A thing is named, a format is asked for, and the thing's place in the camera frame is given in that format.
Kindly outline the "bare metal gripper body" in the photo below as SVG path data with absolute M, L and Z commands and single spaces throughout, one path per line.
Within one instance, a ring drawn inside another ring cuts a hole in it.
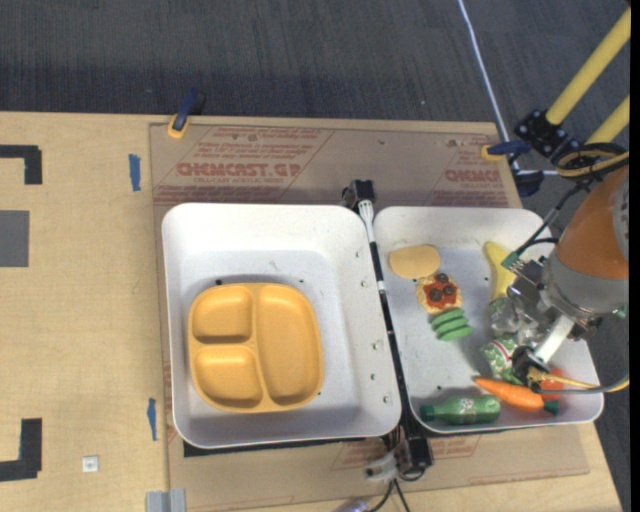
M 508 326 L 520 341 L 543 341 L 561 318 L 571 324 L 569 340 L 588 340 L 594 336 L 601 315 L 590 305 L 579 302 L 576 273 L 566 273 L 555 256 L 518 263 L 515 274 L 507 288 L 507 318 Z

